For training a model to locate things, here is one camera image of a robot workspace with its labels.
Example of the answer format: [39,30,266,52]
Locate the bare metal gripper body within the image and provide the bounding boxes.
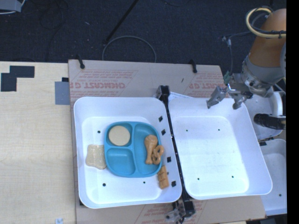
[227,73,274,99]

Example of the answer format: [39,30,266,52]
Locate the white plastic tray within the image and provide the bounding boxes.
[168,97,273,201]
[73,96,183,209]

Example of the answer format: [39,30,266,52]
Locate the brown pretzel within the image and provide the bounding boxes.
[151,145,165,165]

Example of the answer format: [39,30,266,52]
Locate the brown cardboard board, red print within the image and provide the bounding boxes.
[68,59,267,224]

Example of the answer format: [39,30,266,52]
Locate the tan chicken drumstick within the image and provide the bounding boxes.
[144,134,159,165]

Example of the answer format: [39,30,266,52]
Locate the brown bread roll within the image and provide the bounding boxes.
[157,165,170,190]

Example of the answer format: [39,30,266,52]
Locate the beige round biscuit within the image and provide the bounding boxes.
[108,126,131,147]

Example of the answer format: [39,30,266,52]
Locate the blue divided plate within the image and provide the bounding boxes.
[104,121,163,178]

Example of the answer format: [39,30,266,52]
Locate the beige bread slice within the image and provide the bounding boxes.
[85,144,107,170]

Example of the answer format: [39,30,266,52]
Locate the black cylinder on white bracket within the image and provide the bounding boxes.
[253,87,287,131]

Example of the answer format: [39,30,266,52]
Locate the black block with thin wires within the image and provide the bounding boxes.
[182,200,195,218]
[156,85,170,100]

